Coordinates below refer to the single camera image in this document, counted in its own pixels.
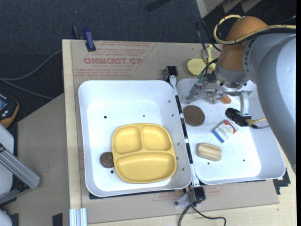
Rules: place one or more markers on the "orange carrot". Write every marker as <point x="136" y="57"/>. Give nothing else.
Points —
<point x="226" y="99"/>

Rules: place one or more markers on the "large brown round biscuit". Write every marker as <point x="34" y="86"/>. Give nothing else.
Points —
<point x="194" y="115"/>

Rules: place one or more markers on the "white plastic tray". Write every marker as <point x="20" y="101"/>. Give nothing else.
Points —
<point x="129" y="102"/>
<point x="235" y="163"/>

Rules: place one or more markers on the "small dark brown round biscuit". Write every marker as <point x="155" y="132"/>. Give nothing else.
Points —
<point x="107" y="160"/>

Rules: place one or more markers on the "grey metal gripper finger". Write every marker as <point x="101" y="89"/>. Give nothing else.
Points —
<point x="215" y="98"/>
<point x="193" y="94"/>

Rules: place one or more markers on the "brown cardboard board red print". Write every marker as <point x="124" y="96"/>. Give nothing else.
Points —
<point x="113" y="62"/>

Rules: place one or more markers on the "tan bread roll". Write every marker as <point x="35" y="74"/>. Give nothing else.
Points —
<point x="209" y="152"/>

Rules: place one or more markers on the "thin black and white rod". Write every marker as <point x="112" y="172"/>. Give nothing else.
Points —
<point x="185" y="135"/>

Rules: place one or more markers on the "yellow divided plate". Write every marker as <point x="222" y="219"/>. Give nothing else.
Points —
<point x="145" y="166"/>

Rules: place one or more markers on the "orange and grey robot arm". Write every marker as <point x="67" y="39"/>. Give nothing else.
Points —
<point x="272" y="65"/>

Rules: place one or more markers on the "white blue red carton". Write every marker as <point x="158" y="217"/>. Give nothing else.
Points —
<point x="225" y="131"/>

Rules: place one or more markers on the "black cylinder on white bracket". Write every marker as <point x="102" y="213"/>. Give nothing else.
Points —
<point x="237" y="116"/>

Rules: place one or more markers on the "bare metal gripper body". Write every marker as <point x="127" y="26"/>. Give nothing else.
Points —
<point x="211" y="83"/>

